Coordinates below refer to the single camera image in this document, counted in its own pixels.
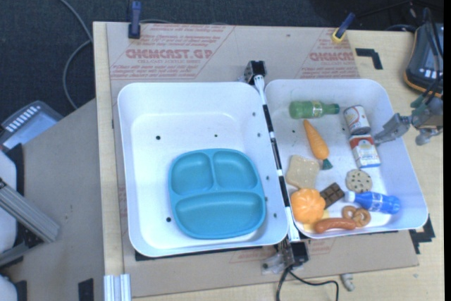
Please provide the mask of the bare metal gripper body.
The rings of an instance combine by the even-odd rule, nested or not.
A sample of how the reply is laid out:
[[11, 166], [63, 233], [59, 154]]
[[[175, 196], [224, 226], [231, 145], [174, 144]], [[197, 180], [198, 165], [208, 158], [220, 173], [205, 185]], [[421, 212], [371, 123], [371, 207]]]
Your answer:
[[411, 106], [412, 125], [417, 129], [439, 129], [443, 127], [443, 100], [439, 97], [420, 97]]

